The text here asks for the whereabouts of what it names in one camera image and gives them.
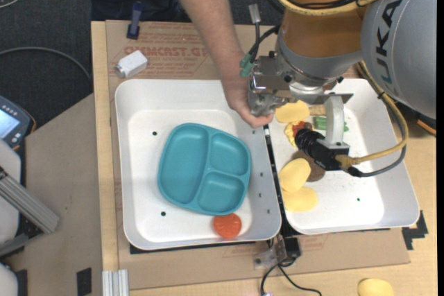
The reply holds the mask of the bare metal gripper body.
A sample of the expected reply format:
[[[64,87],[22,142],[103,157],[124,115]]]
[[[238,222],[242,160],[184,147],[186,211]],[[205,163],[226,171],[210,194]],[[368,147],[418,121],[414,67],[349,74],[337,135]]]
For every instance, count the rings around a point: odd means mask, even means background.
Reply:
[[[251,103],[313,101],[325,93],[326,79],[306,74],[282,56],[260,56],[250,73],[248,99]]]

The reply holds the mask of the person's hand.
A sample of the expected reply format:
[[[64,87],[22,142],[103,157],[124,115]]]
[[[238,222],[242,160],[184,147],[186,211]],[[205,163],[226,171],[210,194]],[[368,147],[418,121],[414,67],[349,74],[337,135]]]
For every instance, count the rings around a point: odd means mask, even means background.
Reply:
[[[248,104],[247,78],[239,76],[222,76],[221,83],[229,108],[234,110],[250,127],[262,127],[273,120],[273,114],[255,116],[251,113]]]

